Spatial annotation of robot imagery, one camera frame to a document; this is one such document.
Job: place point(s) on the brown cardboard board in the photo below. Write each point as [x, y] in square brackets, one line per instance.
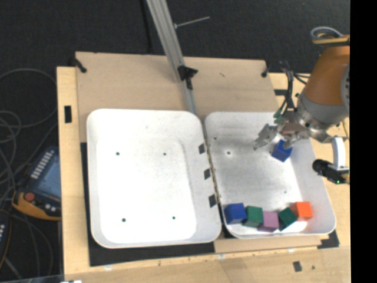
[138, 81]

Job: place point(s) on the green cube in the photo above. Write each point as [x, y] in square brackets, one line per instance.
[287, 216]
[254, 215]

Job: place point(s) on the blue cube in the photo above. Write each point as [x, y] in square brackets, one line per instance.
[234, 212]
[281, 153]

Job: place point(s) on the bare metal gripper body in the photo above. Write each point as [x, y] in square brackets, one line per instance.
[316, 131]

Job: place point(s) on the black cylinder on white bracket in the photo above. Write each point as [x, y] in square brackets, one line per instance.
[338, 158]

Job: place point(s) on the orange cube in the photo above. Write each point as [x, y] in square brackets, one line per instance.
[302, 210]

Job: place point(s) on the thin black and white rod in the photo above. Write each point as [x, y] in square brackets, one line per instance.
[213, 175]

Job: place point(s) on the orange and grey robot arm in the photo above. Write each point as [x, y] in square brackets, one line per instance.
[327, 81]

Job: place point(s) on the pink cube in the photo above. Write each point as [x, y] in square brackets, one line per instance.
[270, 220]

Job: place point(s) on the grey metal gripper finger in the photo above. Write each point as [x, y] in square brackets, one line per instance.
[266, 136]
[291, 141]

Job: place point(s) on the white plastic tray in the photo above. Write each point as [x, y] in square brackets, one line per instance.
[147, 181]
[253, 178]

